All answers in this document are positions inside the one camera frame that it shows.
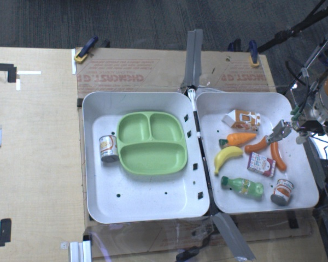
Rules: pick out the orange and white carton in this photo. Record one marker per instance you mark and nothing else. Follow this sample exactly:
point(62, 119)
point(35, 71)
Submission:
point(244, 120)

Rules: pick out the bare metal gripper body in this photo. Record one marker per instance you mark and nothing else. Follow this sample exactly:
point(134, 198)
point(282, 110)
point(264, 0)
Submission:
point(313, 126)

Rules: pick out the white plastic tray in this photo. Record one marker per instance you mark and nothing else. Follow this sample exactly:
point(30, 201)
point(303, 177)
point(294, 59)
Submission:
point(298, 173)
point(142, 198)

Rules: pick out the green plastic bottle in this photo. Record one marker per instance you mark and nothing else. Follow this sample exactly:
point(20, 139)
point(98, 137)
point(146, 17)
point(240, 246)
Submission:
point(244, 187)

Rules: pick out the orange sausage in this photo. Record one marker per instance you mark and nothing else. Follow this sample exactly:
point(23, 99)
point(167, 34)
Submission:
point(277, 157)
point(255, 147)

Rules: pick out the brown cardboard board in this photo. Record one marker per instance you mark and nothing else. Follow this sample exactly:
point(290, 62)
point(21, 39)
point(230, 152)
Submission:
point(142, 70)

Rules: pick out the pink and white carton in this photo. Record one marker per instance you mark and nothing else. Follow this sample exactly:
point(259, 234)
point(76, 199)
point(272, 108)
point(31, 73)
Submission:
point(261, 164)

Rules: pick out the thin black and white rod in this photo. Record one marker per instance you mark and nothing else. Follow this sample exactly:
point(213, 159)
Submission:
point(198, 130)

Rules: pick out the white and yellow can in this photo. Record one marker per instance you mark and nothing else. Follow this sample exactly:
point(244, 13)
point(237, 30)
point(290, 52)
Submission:
point(108, 147)

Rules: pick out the yellow banana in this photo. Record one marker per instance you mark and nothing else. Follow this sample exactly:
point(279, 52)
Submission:
point(225, 154)

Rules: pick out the orange and white can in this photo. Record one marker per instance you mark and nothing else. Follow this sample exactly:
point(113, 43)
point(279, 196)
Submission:
point(283, 191)

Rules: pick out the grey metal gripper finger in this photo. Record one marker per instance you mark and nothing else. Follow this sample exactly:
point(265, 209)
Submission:
point(286, 131)
point(277, 129)

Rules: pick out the green divided plate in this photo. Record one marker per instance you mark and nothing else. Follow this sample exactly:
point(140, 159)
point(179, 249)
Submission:
point(153, 157)

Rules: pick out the orange carrot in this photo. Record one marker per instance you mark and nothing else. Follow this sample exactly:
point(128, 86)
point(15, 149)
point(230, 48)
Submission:
point(239, 138)

